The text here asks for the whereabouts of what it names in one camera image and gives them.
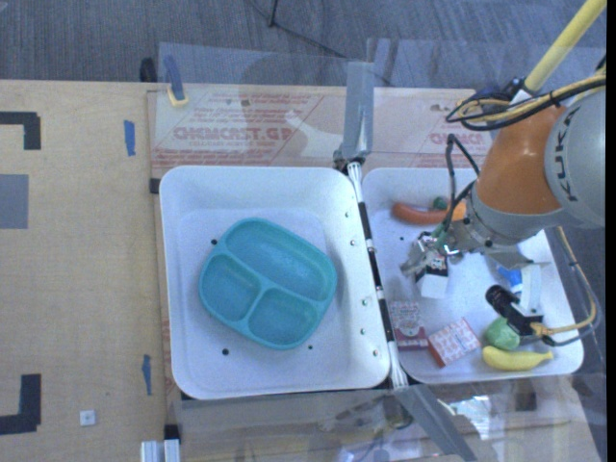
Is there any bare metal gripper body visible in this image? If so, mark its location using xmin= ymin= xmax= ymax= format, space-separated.
xmin=416 ymin=218 xmax=488 ymax=257

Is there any white carton with black print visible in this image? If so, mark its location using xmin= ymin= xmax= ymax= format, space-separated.
xmin=414 ymin=252 xmax=451 ymax=300

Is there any orange sausage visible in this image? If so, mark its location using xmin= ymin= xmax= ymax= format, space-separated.
xmin=391 ymin=201 xmax=449 ymax=226

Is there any blue and white bottle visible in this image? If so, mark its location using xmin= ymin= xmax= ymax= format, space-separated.
xmin=495 ymin=264 xmax=526 ymax=295

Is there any white plastic tray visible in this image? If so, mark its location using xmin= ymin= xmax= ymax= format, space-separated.
xmin=158 ymin=165 xmax=392 ymax=401
xmin=360 ymin=167 xmax=586 ymax=386

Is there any pink and white carton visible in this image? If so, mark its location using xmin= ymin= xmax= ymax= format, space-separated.
xmin=388 ymin=299 xmax=430 ymax=352

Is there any red and white packet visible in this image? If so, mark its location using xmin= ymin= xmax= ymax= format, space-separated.
xmin=426 ymin=317 xmax=482 ymax=369

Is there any green round fruit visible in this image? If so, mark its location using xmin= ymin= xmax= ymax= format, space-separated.
xmin=483 ymin=316 xmax=523 ymax=352

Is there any yellow banana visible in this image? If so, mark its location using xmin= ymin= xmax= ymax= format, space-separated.
xmin=481 ymin=345 xmax=555 ymax=372

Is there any turquoise divided plate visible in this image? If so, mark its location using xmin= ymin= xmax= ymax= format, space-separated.
xmin=196 ymin=217 xmax=339 ymax=351

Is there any brown cardboard board, red print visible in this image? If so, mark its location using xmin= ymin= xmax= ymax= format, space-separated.
xmin=146 ymin=83 xmax=598 ymax=451

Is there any black cylinder on white bracket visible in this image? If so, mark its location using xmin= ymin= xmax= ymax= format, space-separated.
xmin=484 ymin=263 xmax=546 ymax=339

